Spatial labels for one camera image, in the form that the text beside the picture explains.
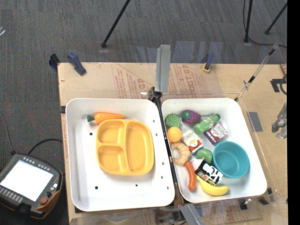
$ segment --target white screen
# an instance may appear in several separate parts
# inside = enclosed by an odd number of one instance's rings
[[[49,172],[19,160],[0,185],[36,201],[52,176]]]

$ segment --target yellow divided plate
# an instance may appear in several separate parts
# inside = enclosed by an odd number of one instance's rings
[[[136,120],[105,120],[97,129],[96,154],[100,167],[107,173],[146,174],[154,164],[151,131]]]

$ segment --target blue bowl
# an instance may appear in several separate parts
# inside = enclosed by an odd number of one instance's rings
[[[212,153],[214,167],[225,177],[241,178],[249,171],[250,161],[245,150],[235,142],[223,141]]]

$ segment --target hot dog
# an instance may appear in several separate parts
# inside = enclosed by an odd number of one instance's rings
[[[187,168],[188,177],[189,177],[188,189],[193,192],[196,188],[196,173],[190,161],[187,161],[184,165]]]

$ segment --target yellow banana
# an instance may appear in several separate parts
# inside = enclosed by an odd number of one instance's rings
[[[229,191],[229,187],[226,185],[223,186],[213,186],[208,182],[204,181],[202,178],[197,176],[198,181],[200,182],[201,188],[205,193],[208,193],[213,196],[222,196]]]

